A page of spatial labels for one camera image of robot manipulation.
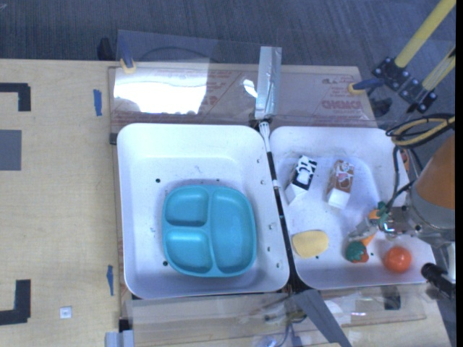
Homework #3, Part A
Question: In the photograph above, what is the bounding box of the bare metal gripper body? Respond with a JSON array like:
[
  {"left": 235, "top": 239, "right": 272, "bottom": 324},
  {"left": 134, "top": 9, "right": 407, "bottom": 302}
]
[{"left": 378, "top": 205, "right": 456, "bottom": 247}]

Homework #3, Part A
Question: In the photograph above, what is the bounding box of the orange carrot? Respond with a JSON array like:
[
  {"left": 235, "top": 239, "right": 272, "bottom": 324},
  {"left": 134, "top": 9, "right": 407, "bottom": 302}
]
[{"left": 361, "top": 209, "right": 383, "bottom": 247}]

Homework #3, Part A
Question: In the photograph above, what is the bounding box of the red strawberry with green leaves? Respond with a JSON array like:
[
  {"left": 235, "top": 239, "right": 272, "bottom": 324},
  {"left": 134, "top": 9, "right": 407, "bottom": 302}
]
[{"left": 344, "top": 240, "right": 370, "bottom": 264}]

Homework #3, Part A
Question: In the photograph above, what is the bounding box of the orange round fruit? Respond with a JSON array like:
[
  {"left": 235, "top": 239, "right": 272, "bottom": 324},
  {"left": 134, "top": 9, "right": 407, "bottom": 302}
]
[{"left": 383, "top": 246, "right": 413, "bottom": 274}]

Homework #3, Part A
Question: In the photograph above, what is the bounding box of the brown and white carton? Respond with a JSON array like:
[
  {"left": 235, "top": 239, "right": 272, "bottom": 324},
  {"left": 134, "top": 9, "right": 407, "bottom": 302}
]
[{"left": 325, "top": 159, "right": 356, "bottom": 210}]

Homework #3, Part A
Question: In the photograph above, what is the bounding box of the yellow bread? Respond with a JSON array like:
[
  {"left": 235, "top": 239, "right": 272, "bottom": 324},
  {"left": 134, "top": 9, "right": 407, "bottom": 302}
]
[{"left": 291, "top": 229, "right": 330, "bottom": 260}]

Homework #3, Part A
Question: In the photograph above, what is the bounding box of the white plastic tray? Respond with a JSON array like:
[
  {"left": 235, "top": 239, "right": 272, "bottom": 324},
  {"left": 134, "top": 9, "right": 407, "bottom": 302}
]
[
  {"left": 269, "top": 126, "right": 437, "bottom": 291},
  {"left": 116, "top": 122, "right": 291, "bottom": 300}
]

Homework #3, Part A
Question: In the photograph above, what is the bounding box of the black and white carton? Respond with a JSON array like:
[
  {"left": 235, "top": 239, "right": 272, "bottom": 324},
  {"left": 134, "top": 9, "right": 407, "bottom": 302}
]
[{"left": 284, "top": 155, "right": 318, "bottom": 206}]

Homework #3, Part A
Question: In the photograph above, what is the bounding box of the thin black and white rod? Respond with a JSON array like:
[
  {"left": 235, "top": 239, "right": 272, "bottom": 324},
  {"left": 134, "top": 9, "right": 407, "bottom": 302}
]
[{"left": 258, "top": 119, "right": 296, "bottom": 291}]

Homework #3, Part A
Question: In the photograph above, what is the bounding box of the blue divided plate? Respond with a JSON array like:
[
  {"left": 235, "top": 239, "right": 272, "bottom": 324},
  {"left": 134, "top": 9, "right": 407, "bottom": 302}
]
[{"left": 161, "top": 184, "right": 258, "bottom": 278}]

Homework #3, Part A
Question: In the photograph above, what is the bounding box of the brown cardboard board red print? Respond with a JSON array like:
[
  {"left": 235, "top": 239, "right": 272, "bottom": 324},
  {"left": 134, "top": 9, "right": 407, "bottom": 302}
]
[{"left": 107, "top": 64, "right": 428, "bottom": 327}]

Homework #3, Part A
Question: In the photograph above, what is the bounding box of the black cylinder on white bracket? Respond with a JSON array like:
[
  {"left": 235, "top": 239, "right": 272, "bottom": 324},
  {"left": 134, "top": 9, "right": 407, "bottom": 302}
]
[{"left": 420, "top": 242, "right": 456, "bottom": 301}]

